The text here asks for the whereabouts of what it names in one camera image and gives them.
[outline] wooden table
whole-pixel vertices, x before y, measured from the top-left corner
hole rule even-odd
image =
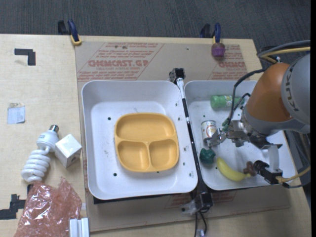
[[[81,36],[83,41],[124,41],[155,43],[211,44],[210,39],[138,38]],[[224,39],[224,44],[238,44],[246,67],[261,68],[256,49],[250,39]],[[38,136],[52,124],[60,127],[59,136],[71,133],[79,142],[80,120],[77,88],[75,48],[69,36],[0,35],[0,209],[8,209],[11,194],[25,199],[27,183],[21,178],[25,161],[37,148]],[[15,48],[33,49],[36,66],[28,66],[26,56],[14,55]],[[21,103],[26,108],[25,122],[7,124],[10,103]],[[54,159],[45,183],[57,187],[63,176],[72,184],[85,202],[82,160],[65,169]],[[206,236],[311,236],[311,211],[302,188],[286,191],[290,201],[287,209],[210,218]],[[1,236],[14,235],[17,219],[0,220]],[[194,221],[145,226],[130,229],[91,233],[92,236],[192,236]]]

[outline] white block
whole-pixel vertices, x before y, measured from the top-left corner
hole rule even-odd
[[[55,156],[65,168],[80,158],[82,146],[72,134],[68,134],[56,143]]]

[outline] pink plastic bag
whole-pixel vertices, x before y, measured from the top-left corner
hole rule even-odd
[[[79,219],[81,199],[61,178],[58,188],[34,182],[14,237],[67,237],[69,219]]]

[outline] banana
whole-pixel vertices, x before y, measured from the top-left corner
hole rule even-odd
[[[220,157],[217,158],[217,167],[219,171],[228,179],[239,182],[245,178],[251,177],[250,173],[244,174],[242,172],[238,172],[236,170],[233,170],[231,167],[227,165],[227,163]]]

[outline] yellow plate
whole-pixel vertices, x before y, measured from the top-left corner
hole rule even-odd
[[[115,124],[115,148],[122,166],[135,172],[163,171],[179,159],[172,120],[158,113],[132,113]]]

